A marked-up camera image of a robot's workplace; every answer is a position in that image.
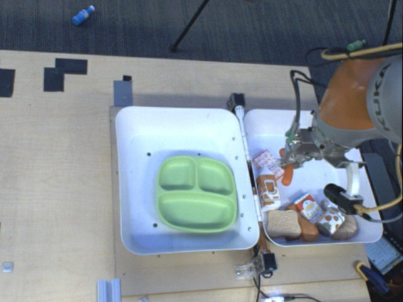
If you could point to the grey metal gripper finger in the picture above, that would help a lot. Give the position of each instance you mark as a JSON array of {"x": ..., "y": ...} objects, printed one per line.
[
  {"x": 285, "y": 157},
  {"x": 300, "y": 163}
]

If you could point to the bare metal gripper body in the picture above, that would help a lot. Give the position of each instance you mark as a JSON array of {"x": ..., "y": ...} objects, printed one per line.
[{"x": 310, "y": 145}]

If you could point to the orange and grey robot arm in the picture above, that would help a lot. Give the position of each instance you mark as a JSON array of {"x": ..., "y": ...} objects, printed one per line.
[{"x": 349, "y": 99}]

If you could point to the orange carrot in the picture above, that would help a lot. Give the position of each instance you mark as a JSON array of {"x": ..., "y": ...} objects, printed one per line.
[{"x": 287, "y": 176}]

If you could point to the white and orange patterned packet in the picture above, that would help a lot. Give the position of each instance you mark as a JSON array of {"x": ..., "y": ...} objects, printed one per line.
[{"x": 266, "y": 160}]

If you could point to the white plastic tray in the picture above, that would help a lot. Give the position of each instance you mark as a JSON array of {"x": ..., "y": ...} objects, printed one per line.
[
  {"x": 141, "y": 184},
  {"x": 318, "y": 181}
]

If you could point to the orange and white carton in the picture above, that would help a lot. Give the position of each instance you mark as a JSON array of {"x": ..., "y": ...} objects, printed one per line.
[{"x": 268, "y": 192}]

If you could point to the red and white carton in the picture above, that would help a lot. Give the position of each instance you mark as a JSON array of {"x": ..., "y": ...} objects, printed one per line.
[{"x": 310, "y": 208}]

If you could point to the beige bread slice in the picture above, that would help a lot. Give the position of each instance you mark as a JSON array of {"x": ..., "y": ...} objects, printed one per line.
[{"x": 283, "y": 223}]

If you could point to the white carton with orange print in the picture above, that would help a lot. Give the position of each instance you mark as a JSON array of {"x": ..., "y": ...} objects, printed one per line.
[{"x": 330, "y": 220}]

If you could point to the brown sausage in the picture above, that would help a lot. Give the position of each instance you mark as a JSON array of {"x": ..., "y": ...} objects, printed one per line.
[{"x": 308, "y": 230}]

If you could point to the beige ridged biscuit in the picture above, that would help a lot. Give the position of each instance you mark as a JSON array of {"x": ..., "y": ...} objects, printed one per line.
[{"x": 348, "y": 228}]

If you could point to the green divided plate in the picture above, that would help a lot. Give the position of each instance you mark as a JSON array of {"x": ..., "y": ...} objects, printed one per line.
[{"x": 195, "y": 208}]

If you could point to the green bottle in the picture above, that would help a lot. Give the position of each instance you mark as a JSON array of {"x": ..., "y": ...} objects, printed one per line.
[{"x": 355, "y": 45}]

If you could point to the black tripod leg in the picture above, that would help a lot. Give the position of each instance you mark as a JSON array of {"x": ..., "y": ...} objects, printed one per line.
[
  {"x": 195, "y": 17},
  {"x": 392, "y": 11}
]

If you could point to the blue bottle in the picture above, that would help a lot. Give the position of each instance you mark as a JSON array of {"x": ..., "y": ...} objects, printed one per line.
[{"x": 81, "y": 17}]

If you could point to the black cylinder on white bracket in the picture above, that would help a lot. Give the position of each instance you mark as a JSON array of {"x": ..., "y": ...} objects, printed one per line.
[{"x": 341, "y": 198}]

